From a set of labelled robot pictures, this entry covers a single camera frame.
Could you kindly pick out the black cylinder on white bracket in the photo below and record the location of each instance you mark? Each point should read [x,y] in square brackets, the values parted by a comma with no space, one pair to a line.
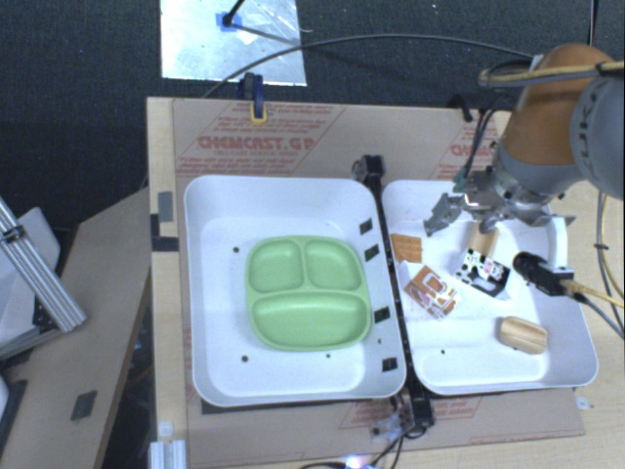
[539,271]

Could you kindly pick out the thin black rod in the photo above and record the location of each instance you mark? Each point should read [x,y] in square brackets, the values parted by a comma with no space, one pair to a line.
[396,286]

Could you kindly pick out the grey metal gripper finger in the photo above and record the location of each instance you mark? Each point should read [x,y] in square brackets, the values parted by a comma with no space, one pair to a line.
[489,224]
[442,215]

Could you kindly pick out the orange waffle biscuit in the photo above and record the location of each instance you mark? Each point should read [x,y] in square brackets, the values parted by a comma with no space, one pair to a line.
[406,248]

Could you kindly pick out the orange and white packet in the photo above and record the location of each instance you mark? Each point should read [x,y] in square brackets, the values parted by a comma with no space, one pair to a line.
[429,291]

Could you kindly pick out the pale wooden bread loaf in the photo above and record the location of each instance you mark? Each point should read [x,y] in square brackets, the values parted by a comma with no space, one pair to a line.
[521,335]

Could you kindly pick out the brown bread slice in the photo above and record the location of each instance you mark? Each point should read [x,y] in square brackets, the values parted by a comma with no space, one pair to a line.
[481,242]

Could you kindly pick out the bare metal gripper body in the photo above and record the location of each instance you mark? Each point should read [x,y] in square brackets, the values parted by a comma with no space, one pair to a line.
[503,200]

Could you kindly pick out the white plastic tray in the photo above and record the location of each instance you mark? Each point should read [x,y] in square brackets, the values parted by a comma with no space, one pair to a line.
[220,311]
[488,364]

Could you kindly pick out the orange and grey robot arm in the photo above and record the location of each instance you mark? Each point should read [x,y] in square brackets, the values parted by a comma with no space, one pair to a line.
[542,115]

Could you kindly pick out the green divided plate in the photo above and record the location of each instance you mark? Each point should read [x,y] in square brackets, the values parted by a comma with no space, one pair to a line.
[307,293]

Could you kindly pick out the brown cardboard board red print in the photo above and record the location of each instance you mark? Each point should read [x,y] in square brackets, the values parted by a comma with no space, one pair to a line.
[303,140]

